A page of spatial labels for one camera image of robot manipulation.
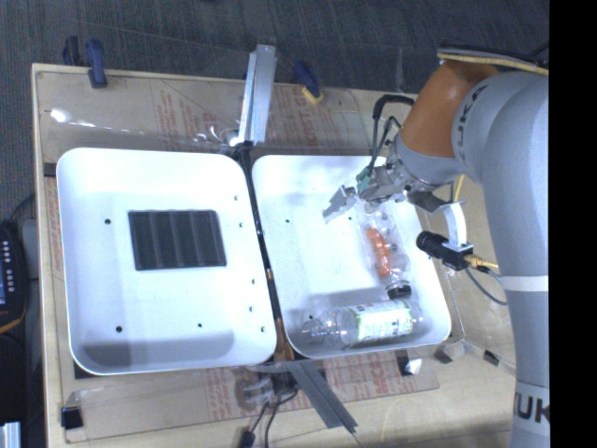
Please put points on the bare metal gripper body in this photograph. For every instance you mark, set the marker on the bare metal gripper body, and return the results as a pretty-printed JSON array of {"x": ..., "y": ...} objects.
[{"x": 384, "y": 185}]

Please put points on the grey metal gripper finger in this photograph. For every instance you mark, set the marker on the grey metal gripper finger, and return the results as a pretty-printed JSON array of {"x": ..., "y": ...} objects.
[
  {"x": 346, "y": 196},
  {"x": 338, "y": 210}
]

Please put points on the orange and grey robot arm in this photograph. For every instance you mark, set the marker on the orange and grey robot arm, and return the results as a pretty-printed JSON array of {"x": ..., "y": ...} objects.
[{"x": 522, "y": 157}]

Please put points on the white plastic tray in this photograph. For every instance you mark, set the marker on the white plastic tray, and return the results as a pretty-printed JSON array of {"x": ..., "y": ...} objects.
[
  {"x": 163, "y": 306},
  {"x": 317, "y": 259}
]

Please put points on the clear bottle with orange contents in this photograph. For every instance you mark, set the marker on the clear bottle with orange contents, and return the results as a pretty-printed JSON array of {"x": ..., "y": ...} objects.
[{"x": 381, "y": 250}]

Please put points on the thin black rod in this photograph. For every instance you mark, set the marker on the thin black rod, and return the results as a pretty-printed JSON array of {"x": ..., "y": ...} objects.
[{"x": 261, "y": 236}]

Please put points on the brown cardboard board red print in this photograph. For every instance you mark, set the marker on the brown cardboard board red print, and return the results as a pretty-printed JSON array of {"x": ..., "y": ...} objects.
[{"x": 298, "y": 105}]

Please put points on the clear bottle with green label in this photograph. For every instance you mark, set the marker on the clear bottle with green label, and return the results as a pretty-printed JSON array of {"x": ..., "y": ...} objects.
[{"x": 373, "y": 324}]

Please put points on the black ribbed rectangular mat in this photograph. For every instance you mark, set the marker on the black ribbed rectangular mat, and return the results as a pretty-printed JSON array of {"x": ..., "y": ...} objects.
[{"x": 177, "y": 240}]

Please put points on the black cylinder on white bracket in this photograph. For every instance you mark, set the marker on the black cylinder on white bracket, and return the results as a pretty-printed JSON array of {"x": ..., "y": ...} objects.
[{"x": 443, "y": 247}]

